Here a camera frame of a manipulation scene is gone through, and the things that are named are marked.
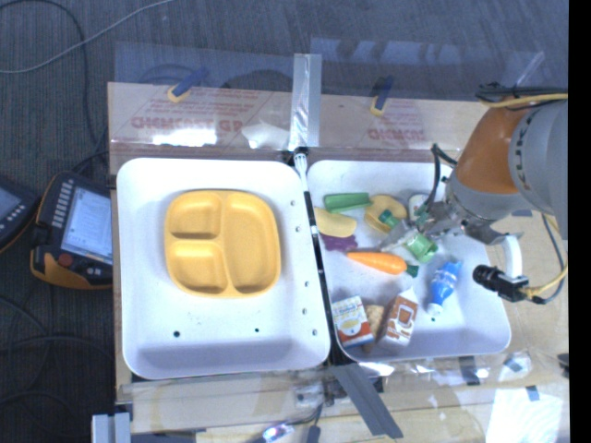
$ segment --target toy carrot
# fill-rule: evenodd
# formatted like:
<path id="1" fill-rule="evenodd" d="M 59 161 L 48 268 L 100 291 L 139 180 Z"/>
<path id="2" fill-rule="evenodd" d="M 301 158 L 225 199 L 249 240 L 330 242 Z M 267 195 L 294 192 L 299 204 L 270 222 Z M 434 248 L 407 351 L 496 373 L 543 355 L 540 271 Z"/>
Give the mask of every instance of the toy carrot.
<path id="1" fill-rule="evenodd" d="M 405 272 L 407 265 L 404 259 L 392 253 L 378 251 L 348 251 L 347 257 L 354 261 L 370 266 L 371 268 L 387 272 L 388 274 L 400 274 Z"/>

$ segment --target touchscreen display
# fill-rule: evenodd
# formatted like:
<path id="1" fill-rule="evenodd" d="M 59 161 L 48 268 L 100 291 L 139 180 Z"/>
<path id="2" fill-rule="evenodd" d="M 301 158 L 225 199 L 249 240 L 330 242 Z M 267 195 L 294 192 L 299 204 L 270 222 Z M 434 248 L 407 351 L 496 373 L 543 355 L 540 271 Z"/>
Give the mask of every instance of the touchscreen display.
<path id="1" fill-rule="evenodd" d="M 76 188 L 62 249 L 113 264 L 110 198 Z"/>
<path id="2" fill-rule="evenodd" d="M 0 188 L 0 220 L 10 213 L 20 202 L 20 198 Z"/>

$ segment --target blue toy bottle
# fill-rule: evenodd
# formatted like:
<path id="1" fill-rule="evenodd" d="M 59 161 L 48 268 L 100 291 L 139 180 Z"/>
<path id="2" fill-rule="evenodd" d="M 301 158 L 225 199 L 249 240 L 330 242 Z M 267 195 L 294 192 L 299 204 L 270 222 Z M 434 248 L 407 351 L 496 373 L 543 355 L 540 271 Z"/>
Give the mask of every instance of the blue toy bottle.
<path id="1" fill-rule="evenodd" d="M 431 280 L 431 302 L 427 307 L 431 320 L 435 320 L 443 311 L 443 302 L 452 295 L 461 267 L 462 261 L 447 261 L 435 271 Z"/>

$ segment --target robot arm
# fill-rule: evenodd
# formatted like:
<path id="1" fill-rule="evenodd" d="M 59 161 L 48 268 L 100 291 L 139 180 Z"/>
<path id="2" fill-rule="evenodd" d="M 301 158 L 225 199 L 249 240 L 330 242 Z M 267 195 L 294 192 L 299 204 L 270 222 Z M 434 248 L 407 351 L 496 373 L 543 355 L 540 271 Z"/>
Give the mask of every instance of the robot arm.
<path id="1" fill-rule="evenodd" d="M 568 251 L 568 99 L 554 94 L 553 100 L 526 102 L 532 98 L 491 104 L 446 180 L 444 199 L 431 198 L 421 209 L 417 221 L 421 233 L 432 238 L 463 233 L 485 245 L 497 245 L 507 235 L 492 224 L 516 210 L 529 209 L 556 218 Z M 525 298 L 519 292 L 526 285 L 523 277 L 514 280 L 501 271 L 475 271 L 475 280 L 485 287 L 483 281 L 499 278 L 511 282 L 508 286 L 497 282 L 503 298 Z M 515 291 L 513 296 L 506 293 L 510 290 Z"/>

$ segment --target yellow divided plate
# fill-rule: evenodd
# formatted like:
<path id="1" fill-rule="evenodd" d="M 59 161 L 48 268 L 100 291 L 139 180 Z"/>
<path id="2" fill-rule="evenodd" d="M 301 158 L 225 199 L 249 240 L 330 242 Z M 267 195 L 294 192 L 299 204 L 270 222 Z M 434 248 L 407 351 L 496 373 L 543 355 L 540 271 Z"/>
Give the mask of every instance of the yellow divided plate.
<path id="1" fill-rule="evenodd" d="M 194 190 L 175 198 L 164 222 L 166 267 L 182 290 L 214 297 L 264 293 L 281 272 L 277 223 L 260 197 Z"/>

